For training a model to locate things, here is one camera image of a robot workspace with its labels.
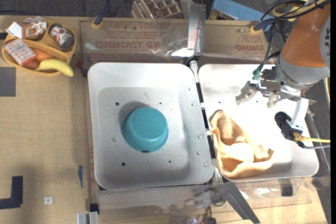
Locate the red and white can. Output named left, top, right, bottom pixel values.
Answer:
left=49, top=24, right=75, bottom=49

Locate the orange cloth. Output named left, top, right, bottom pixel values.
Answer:
left=209, top=109, right=275, bottom=179

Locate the white plastic tray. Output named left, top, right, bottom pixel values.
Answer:
left=197, top=63, right=320, bottom=183
left=87, top=61, right=215, bottom=191

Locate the thin black and white rod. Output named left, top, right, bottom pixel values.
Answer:
left=189, top=59, right=224, bottom=184

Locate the orange divided plate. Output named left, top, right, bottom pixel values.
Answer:
left=1, top=16, right=78, bottom=77

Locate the black cylinder on white bracket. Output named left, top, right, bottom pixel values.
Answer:
left=274, top=97, right=310, bottom=141

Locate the teal bowl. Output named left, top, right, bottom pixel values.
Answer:
left=121, top=106, right=170, bottom=153

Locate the pink and white packet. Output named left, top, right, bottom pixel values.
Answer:
left=3, top=38, right=37, bottom=66

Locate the yellow banana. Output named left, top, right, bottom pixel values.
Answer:
left=35, top=58, right=75, bottom=78

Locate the brown cardboard board red print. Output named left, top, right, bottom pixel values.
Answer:
left=80, top=17, right=313, bottom=215

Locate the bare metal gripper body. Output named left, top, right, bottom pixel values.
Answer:
left=256, top=67, right=310, bottom=101

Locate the orange carrot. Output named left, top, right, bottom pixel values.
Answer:
left=23, top=47, right=55, bottom=70

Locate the orange and white carton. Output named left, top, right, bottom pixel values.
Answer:
left=5, top=16, right=47, bottom=39

